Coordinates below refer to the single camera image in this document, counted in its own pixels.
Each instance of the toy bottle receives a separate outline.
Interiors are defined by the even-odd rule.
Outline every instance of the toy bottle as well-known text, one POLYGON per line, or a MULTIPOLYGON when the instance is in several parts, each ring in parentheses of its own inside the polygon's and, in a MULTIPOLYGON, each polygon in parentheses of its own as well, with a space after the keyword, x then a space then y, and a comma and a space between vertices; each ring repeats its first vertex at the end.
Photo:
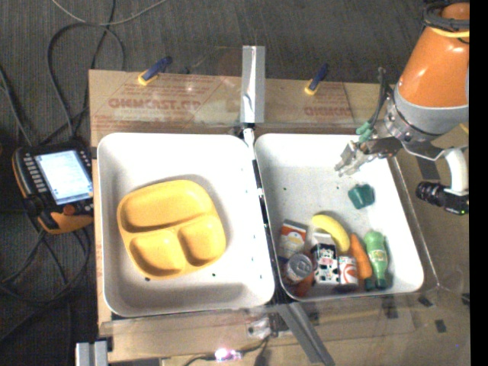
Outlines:
POLYGON ((388 255, 384 246, 384 236, 379 232, 370 231, 364 236, 364 243, 376 277, 376 287, 386 289, 388 283, 385 273, 388 267, 388 255))

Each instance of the yellow divided plate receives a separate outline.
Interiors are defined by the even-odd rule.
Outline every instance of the yellow divided plate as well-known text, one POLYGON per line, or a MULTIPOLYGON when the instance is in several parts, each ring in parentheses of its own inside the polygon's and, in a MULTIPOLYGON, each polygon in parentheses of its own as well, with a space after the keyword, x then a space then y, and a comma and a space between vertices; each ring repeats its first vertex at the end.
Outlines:
POLYGON ((127 194, 117 208, 117 222, 130 259, 146 278, 199 270, 226 249, 212 199, 189 180, 165 181, 127 194))

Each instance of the orange object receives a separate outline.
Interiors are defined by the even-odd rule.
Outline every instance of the orange object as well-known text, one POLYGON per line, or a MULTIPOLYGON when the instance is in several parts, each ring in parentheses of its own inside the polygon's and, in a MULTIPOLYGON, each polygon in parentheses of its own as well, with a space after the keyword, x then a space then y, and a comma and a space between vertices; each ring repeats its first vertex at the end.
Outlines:
MULTIPOLYGON (((458 21, 469 20, 470 3, 454 3, 444 7, 439 16, 458 21)), ((465 85, 469 56, 469 31, 461 28, 447 32, 426 27, 398 81, 400 94, 407 101, 427 108, 451 108, 467 104, 465 85)))
MULTIPOLYGON (((310 258, 310 260, 313 262, 313 256, 310 252, 304 252, 304 255, 310 258)), ((294 292, 296 296, 305 297, 305 295, 307 295, 308 290, 313 285, 314 274, 315 274, 315 270, 312 270, 312 272, 308 277, 306 277, 299 284, 297 284, 294 292)))
POLYGON ((350 239, 351 245, 349 246, 349 254, 356 258, 358 278, 362 280, 370 278, 373 275, 373 268, 371 267, 368 254, 364 250, 359 238, 354 233, 351 233, 350 239))

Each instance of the banana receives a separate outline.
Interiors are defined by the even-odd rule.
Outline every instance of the banana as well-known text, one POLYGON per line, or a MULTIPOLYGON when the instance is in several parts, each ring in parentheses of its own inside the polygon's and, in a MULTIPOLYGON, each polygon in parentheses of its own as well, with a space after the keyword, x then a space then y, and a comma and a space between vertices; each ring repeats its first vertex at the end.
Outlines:
POLYGON ((346 253, 349 250, 349 246, 351 245, 349 235, 337 220, 325 214, 316 214, 312 217, 312 224, 330 233, 330 236, 335 241, 339 254, 346 253))

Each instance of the gray floor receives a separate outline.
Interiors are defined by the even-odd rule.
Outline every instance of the gray floor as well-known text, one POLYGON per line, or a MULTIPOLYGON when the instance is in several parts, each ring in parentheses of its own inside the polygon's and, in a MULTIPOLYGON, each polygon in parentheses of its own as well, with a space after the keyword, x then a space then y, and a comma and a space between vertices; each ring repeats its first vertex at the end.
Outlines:
MULTIPOLYGON (((160 0, 58 0, 68 11, 90 23, 130 18, 160 0)), ((0 67, 5 73, 29 140, 44 142, 65 122, 63 106, 50 81, 47 51, 62 97, 71 115, 85 107, 87 70, 142 71, 162 56, 172 56, 169 72, 240 74, 240 65, 222 66, 212 50, 239 50, 245 44, 266 47, 269 78, 309 79, 324 62, 328 80, 376 82, 377 68, 387 70, 387 81, 400 76, 421 31, 424 0, 169 0, 124 24, 109 29, 124 45, 124 55, 113 35, 100 27, 65 26, 78 23, 50 0, 0 0, 0 67)), ((19 134, 5 93, 0 95, 0 278, 19 268, 36 240, 16 197, 8 171, 8 155, 26 144, 19 134)), ((89 140, 86 113, 79 136, 89 140)), ((69 136, 61 129, 51 142, 69 136)), ((72 277, 83 261, 73 236, 50 237, 48 243, 72 277)), ((56 266, 41 246, 38 260, 14 283, 20 294, 49 297, 63 285, 56 266)), ((73 363, 72 345, 96 339, 95 263, 93 256, 79 286, 64 303, 28 319, 0 342, 0 363, 73 363)), ((0 335, 7 335, 33 308, 0 296, 0 335)))

